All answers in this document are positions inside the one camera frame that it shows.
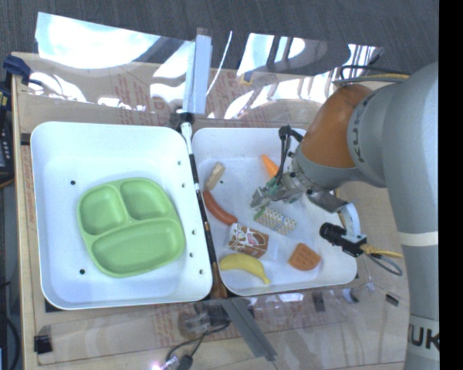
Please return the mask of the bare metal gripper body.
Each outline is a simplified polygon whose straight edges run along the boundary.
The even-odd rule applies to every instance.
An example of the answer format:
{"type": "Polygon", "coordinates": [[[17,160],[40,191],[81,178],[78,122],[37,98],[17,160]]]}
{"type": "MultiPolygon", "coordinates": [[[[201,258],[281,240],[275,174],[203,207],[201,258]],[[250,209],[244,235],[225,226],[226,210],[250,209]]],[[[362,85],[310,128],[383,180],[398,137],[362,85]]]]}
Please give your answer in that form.
{"type": "Polygon", "coordinates": [[[278,172],[265,186],[265,195],[271,201],[290,204],[296,202],[305,192],[313,188],[313,181],[303,172],[287,170],[278,172]]]}

